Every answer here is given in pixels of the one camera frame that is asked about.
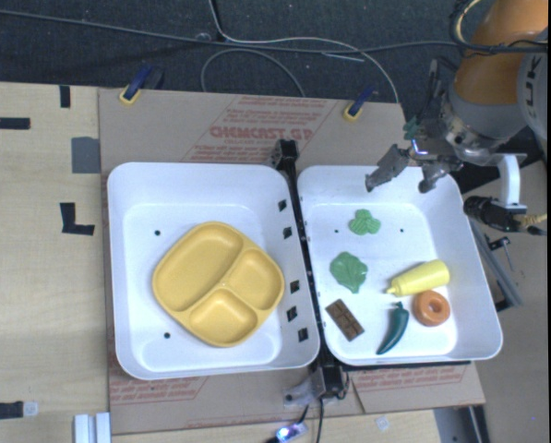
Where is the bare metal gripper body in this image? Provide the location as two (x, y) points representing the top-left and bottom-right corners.
(409, 116), (493, 173)

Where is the white plastic tray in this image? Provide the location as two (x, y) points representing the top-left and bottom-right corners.
(296, 163), (504, 366)
(106, 162), (321, 381)

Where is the green broccoli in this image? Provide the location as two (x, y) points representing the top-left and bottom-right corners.
(347, 208), (382, 237)

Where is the yellow mustard bottle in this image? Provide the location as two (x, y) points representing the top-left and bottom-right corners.
(385, 259), (451, 297)

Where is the green lettuce leaf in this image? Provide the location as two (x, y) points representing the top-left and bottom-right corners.
(329, 251), (369, 294)

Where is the thin black rod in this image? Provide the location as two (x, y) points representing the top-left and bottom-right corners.
(287, 163), (329, 364)

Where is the orange doughnut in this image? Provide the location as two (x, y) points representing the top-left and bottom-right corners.
(412, 289), (451, 328)

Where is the green chili pepper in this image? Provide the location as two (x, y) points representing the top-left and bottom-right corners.
(375, 300), (411, 356)

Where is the brown chocolate bar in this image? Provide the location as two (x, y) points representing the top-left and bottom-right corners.
(324, 298), (365, 341)

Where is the yellow divided plate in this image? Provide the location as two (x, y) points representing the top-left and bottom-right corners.
(151, 221), (286, 348)

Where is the brown cardboard board red print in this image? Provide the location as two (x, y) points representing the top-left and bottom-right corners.
(97, 87), (486, 436)

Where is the black cylinder on white bracket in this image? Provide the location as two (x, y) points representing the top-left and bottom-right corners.
(462, 153), (529, 233)

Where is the black block with wires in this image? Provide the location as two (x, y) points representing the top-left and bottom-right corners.
(270, 138), (300, 171)
(307, 362), (350, 401)

